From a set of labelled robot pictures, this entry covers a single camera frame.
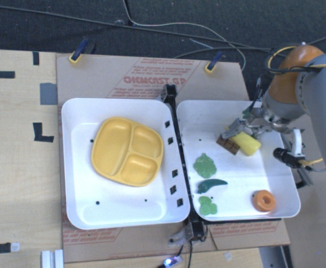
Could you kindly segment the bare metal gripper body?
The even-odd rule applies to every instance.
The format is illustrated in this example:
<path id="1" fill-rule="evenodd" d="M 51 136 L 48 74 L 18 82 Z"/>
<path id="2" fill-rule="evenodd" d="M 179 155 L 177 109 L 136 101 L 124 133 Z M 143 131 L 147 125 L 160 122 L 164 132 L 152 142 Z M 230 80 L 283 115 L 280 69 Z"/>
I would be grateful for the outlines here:
<path id="1" fill-rule="evenodd" d="M 282 134 L 292 132 L 288 127 L 291 121 L 274 114 L 269 108 L 246 108 L 243 111 L 244 125 L 252 131 L 253 137 L 260 137 L 266 132 L 276 131 Z"/>

